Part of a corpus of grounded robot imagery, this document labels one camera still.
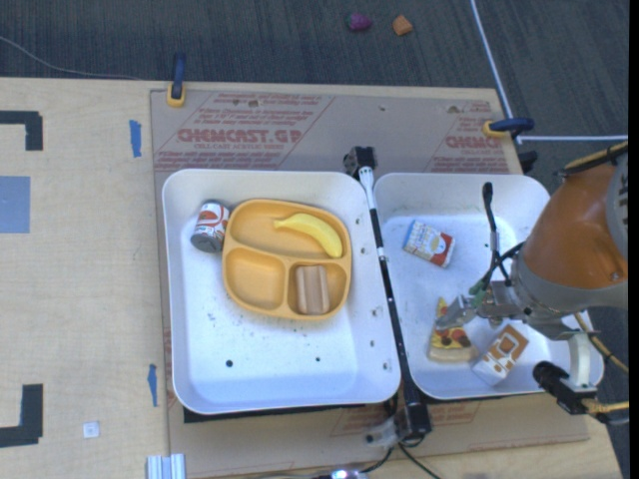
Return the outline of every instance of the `yellow banana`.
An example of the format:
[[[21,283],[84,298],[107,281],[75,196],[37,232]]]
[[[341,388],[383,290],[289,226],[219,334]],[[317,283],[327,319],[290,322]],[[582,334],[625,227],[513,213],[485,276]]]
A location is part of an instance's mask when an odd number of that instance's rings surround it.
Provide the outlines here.
[[[287,228],[315,238],[324,251],[333,258],[341,257],[341,239],[330,224],[308,213],[296,213],[283,220],[275,220],[276,229]]]

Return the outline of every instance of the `blue square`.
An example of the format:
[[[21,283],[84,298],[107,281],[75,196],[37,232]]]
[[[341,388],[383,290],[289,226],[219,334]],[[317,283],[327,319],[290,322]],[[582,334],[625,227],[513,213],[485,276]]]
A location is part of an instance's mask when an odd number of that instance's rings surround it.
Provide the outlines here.
[[[0,233],[28,233],[31,178],[0,176]]]

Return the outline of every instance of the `black corner marker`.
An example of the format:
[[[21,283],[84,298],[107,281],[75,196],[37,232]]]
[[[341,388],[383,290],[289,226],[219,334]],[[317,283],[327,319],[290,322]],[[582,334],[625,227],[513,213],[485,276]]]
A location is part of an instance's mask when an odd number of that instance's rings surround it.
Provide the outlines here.
[[[32,445],[42,436],[42,384],[22,385],[20,424],[0,428],[0,447]]]
[[[23,124],[25,151],[42,151],[42,116],[38,112],[0,110],[0,124]]]

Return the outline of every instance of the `white tray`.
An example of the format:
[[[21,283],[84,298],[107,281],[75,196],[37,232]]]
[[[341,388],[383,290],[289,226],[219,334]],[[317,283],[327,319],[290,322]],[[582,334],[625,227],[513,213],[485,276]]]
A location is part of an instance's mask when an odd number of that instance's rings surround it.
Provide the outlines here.
[[[517,175],[388,174],[374,186],[384,252],[405,341],[408,365],[415,384],[435,399],[452,400],[540,392],[532,376],[533,367],[549,360],[570,370],[567,342],[553,342],[521,322],[510,322],[529,344],[510,374],[489,386],[471,370],[469,362],[440,363],[426,352],[434,325],[437,300],[448,303],[468,289],[490,264],[490,229],[481,188],[493,184],[492,209],[505,252],[525,240],[549,199],[535,180]],[[450,264],[437,266],[402,249],[409,224],[420,220],[452,235],[456,244]],[[497,271],[493,279],[503,279]],[[578,327],[573,316],[564,321]],[[476,317],[465,327],[479,352],[485,351],[501,327],[493,329]],[[601,355],[592,348],[590,380],[603,375]]]
[[[352,277],[334,317],[303,321],[245,310],[227,295],[222,255],[190,243],[202,202],[249,199],[317,206],[350,234]],[[340,173],[183,170],[162,191],[173,383],[202,414],[378,403],[400,382],[374,234],[361,185]]]

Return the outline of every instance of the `wooden table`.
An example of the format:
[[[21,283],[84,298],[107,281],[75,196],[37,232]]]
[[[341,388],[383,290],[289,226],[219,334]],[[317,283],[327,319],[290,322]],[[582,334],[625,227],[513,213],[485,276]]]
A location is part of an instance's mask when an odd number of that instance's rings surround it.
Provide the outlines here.
[[[0,80],[0,111],[36,111],[44,130],[43,151],[25,151],[25,127],[0,125],[0,177],[30,179],[28,231],[0,233],[0,427],[20,426],[23,385],[43,385],[44,399],[43,435],[34,445],[0,448],[0,477],[143,478],[148,456],[171,454],[149,101],[151,90],[166,86]],[[491,90],[314,90],[480,97],[499,107]],[[132,154],[130,121],[141,125],[141,156]],[[516,164],[514,153],[510,161]],[[157,374],[157,405],[150,371]],[[95,421],[100,434],[92,438],[94,426],[85,424]],[[444,478],[620,477],[605,427],[590,418],[586,427],[584,441],[427,462]],[[395,460],[371,477],[424,474]]]

